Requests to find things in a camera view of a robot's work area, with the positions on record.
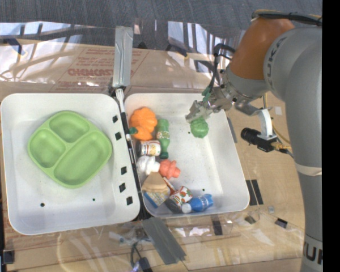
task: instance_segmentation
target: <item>tray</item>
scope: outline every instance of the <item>tray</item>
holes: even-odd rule
[[[73,111],[60,111],[30,137],[28,153],[50,178],[78,188],[93,178],[112,154],[112,144],[93,123]]]
[[[81,115],[105,134],[113,152],[99,172],[78,188],[55,182],[27,150],[32,134],[60,111]],[[117,102],[101,94],[15,93],[1,103],[8,218],[25,235],[123,223],[140,203]]]
[[[181,170],[178,178],[170,179],[172,185],[176,189],[186,186],[194,196],[210,193],[214,200],[214,205],[203,212],[175,214],[165,204],[155,208],[144,198],[145,207],[153,216],[221,214],[244,210],[249,204],[247,184],[226,113],[222,110],[207,119],[209,132],[204,138],[196,138],[190,131],[185,115],[193,101],[201,99],[199,93],[135,93],[125,100],[128,117],[138,108],[149,107],[157,118],[169,121],[169,160],[176,160]],[[140,182],[146,178],[144,174],[139,176]]]

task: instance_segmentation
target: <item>orange toy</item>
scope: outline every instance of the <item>orange toy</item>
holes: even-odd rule
[[[152,132],[158,124],[155,113],[148,107],[143,107],[134,111],[130,117],[130,134],[139,140],[151,140]]]
[[[171,177],[179,177],[180,169],[176,167],[176,161],[170,161],[169,159],[164,159],[160,162],[160,169],[159,173],[166,177],[167,179],[170,179]]]

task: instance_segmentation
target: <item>green bottle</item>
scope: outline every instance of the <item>green bottle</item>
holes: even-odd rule
[[[168,146],[170,144],[169,121],[166,119],[158,119],[156,126],[156,139],[160,141],[161,145],[161,159],[169,158]]]

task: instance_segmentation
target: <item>green plate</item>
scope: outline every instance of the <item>green plate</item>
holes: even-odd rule
[[[78,188],[93,178],[112,155],[109,138],[73,111],[46,120],[28,142],[30,158],[51,179]]]

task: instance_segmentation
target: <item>blue bottle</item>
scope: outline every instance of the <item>blue bottle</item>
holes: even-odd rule
[[[188,203],[181,206],[181,211],[188,214],[192,211],[205,211],[208,207],[213,205],[213,198],[211,194],[207,193],[200,197],[193,197]]]

